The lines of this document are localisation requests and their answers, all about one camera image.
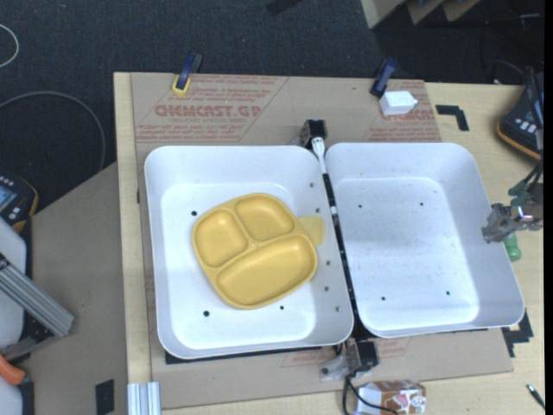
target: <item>gray carpet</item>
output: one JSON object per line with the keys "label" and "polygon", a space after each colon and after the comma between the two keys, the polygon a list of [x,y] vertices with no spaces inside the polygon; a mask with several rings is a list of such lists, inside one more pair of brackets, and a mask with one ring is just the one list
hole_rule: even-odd
{"label": "gray carpet", "polygon": [[[485,0],[463,19],[543,7]],[[428,17],[444,21],[441,10]],[[113,73],[178,73],[190,49],[203,54],[203,73],[372,77],[394,57],[401,78],[517,83],[516,72],[486,62],[543,66],[543,24],[428,28],[399,7],[369,30],[360,0],[0,0],[0,23],[20,43],[0,68],[0,105],[33,91],[79,99],[103,126],[105,164],[115,160]],[[0,63],[14,47],[0,29]],[[98,170],[100,144],[90,113],[69,99],[43,95],[0,108],[0,167],[39,190],[40,208]]]}

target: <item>orange handle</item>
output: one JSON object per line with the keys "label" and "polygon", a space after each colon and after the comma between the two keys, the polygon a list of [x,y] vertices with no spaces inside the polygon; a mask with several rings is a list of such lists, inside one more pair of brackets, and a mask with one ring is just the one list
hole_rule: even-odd
{"label": "orange handle", "polygon": [[25,378],[25,371],[9,364],[4,357],[0,355],[0,376],[14,386],[20,385]]}

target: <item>divided plate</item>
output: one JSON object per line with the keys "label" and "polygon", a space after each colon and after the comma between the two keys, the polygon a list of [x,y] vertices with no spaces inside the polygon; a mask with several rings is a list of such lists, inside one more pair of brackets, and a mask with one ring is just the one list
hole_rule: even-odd
{"label": "divided plate", "polygon": [[272,195],[243,195],[215,207],[194,225],[192,243],[212,286],[241,309],[286,297],[317,269],[308,232]]}

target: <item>black cable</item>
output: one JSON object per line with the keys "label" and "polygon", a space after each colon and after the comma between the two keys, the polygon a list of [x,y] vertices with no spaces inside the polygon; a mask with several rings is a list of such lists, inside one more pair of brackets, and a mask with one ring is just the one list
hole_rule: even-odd
{"label": "black cable", "polygon": [[394,415],[399,415],[393,409],[389,409],[388,407],[382,407],[381,405],[374,405],[374,404],[369,403],[368,401],[366,401],[363,397],[361,397],[361,395],[359,394],[359,392],[357,391],[357,389],[355,388],[355,386],[353,385],[353,383],[351,381],[351,377],[354,374],[355,373],[352,373],[344,379],[344,390],[342,391],[342,409],[344,410],[345,415],[349,415],[349,412],[347,411],[347,393],[348,393],[349,389],[352,389],[353,393],[355,393],[355,396],[364,405],[368,405],[369,407],[372,407],[373,409],[379,409],[380,411],[393,413]]}
{"label": "black cable", "polygon": [[92,109],[89,108],[87,105],[85,105],[79,99],[76,99],[75,97],[72,97],[71,95],[67,95],[65,93],[57,93],[57,92],[54,92],[54,91],[37,91],[37,92],[33,92],[33,93],[24,93],[22,95],[18,95],[16,97],[14,97],[13,99],[8,99],[8,100],[4,101],[3,103],[0,103],[0,110],[3,109],[4,107],[6,107],[7,105],[11,105],[12,103],[15,103],[15,102],[17,102],[21,99],[28,99],[28,98],[31,98],[31,97],[43,97],[43,96],[51,96],[51,97],[59,97],[59,98],[62,98],[62,99],[68,99],[68,100],[72,101],[73,103],[76,103],[77,105],[81,106],[83,109],[85,109],[91,115],[92,119],[94,120],[94,123],[98,127],[99,134],[100,134],[100,139],[102,141],[102,151],[101,151],[101,154],[100,154],[100,164],[99,164],[99,169],[98,169],[98,172],[100,172],[104,168],[104,165],[105,165],[105,153],[106,153],[106,147],[107,147],[106,142],[105,142],[104,128],[102,128],[102,124],[100,123],[98,117],[92,111]]}
{"label": "black cable", "polygon": [[344,343],[341,343],[338,346],[332,346],[332,349],[334,349],[334,352],[336,353],[336,356],[338,356],[342,353],[343,347],[344,347]]}
{"label": "black cable", "polygon": [[517,66],[513,65],[509,61],[496,59],[496,60],[491,60],[491,61],[487,62],[486,69],[484,70],[483,80],[486,80],[487,75],[489,74],[490,70],[493,69],[493,67],[495,65],[503,65],[505,67],[510,68],[512,71],[514,71],[519,76],[521,76],[521,77],[524,76],[524,71],[520,67],[517,67]]}
{"label": "black cable", "polygon": [[534,166],[534,169],[530,171],[530,174],[528,174],[524,179],[523,179],[523,182],[525,182],[526,184],[528,184],[531,180],[531,178],[537,173],[539,169],[539,165],[537,164],[536,166]]}
{"label": "black cable", "polygon": [[[536,75],[534,74],[534,68],[527,67],[524,76],[525,76],[524,83],[526,85],[526,97],[528,98],[528,103],[530,104],[530,108],[532,109],[534,118],[538,122],[537,128],[543,129],[543,100],[541,95],[542,92],[538,87],[538,83],[536,81]],[[539,111],[536,108],[536,103],[534,99],[537,100]]]}

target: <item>electronic device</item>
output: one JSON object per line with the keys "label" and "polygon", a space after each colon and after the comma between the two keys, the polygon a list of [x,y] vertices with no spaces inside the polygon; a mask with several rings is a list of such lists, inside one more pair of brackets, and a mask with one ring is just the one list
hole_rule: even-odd
{"label": "electronic device", "polygon": [[515,106],[497,123],[499,137],[539,160],[543,148],[543,72],[525,73],[525,90]]}
{"label": "electronic device", "polygon": [[20,233],[35,213],[38,194],[20,176],[0,168],[0,217]]}

